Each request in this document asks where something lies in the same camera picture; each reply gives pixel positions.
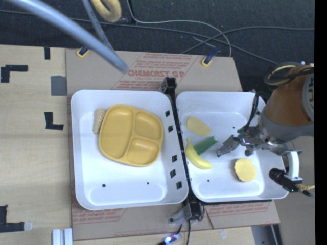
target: cardboard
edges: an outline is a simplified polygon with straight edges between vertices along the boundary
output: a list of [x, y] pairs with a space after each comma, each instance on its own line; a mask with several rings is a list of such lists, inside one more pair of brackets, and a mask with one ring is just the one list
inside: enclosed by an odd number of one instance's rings
[[[159, 90], [164, 77], [175, 77], [176, 95], [183, 91], [242, 91], [233, 58], [214, 57], [203, 67], [205, 56], [142, 52], [117, 52], [129, 66], [119, 72], [94, 52], [81, 59], [77, 50], [66, 50], [69, 156], [72, 183], [72, 226], [74, 240], [174, 233], [179, 226], [169, 225], [169, 216], [182, 204], [89, 211], [75, 197], [70, 99], [78, 90]], [[271, 202], [220, 204], [205, 206], [202, 221], [192, 230], [208, 230], [251, 225], [278, 224]]]

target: table surface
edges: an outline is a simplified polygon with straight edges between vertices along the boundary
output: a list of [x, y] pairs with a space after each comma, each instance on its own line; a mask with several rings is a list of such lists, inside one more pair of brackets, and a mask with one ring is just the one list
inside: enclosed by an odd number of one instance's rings
[[[7, 222], [31, 222], [33, 229], [0, 234], [0, 244], [51, 244], [53, 229], [71, 228], [67, 97], [51, 95], [51, 77], [66, 76], [65, 49], [0, 45], [0, 66], [28, 65], [0, 84], [0, 206]], [[45, 112], [63, 130], [45, 129]], [[255, 244], [251, 227], [193, 231], [190, 244]], [[185, 242], [187, 233], [183, 232]], [[166, 234], [93, 240], [92, 244], [158, 244]], [[89, 241], [74, 241], [89, 244]]]

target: yellow bowl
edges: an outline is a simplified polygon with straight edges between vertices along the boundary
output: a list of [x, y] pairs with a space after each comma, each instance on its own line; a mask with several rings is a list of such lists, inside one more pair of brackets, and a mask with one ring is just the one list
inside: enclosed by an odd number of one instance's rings
[[103, 118], [99, 148], [111, 160], [149, 166], [158, 159], [163, 140], [164, 127], [157, 116], [136, 107], [114, 105]]

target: robotic hand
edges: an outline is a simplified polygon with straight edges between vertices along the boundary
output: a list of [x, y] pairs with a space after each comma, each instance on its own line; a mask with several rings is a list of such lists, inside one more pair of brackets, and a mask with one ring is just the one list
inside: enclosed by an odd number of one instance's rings
[[[314, 137], [314, 67], [282, 64], [268, 72], [264, 81], [273, 87], [266, 106], [261, 113], [257, 111], [260, 94], [256, 93], [248, 123], [238, 130], [237, 137], [231, 135], [217, 149], [217, 156], [241, 145], [246, 147], [246, 156], [263, 149], [287, 157], [289, 171], [273, 168], [269, 177], [289, 192], [302, 191], [311, 196], [308, 190], [314, 186], [303, 185], [298, 175], [300, 151], [290, 149], [288, 142], [299, 136]], [[259, 115], [258, 124], [250, 126], [255, 115]]]

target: toy banana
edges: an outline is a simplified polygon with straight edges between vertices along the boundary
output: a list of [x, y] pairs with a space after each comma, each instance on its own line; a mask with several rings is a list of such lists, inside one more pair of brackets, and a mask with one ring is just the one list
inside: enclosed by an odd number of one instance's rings
[[186, 155], [188, 159], [198, 168], [200, 169], [210, 169], [212, 168], [212, 164], [206, 160], [204, 160], [201, 156], [199, 156], [193, 145], [191, 144], [191, 139], [187, 139], [188, 144], [186, 146]]

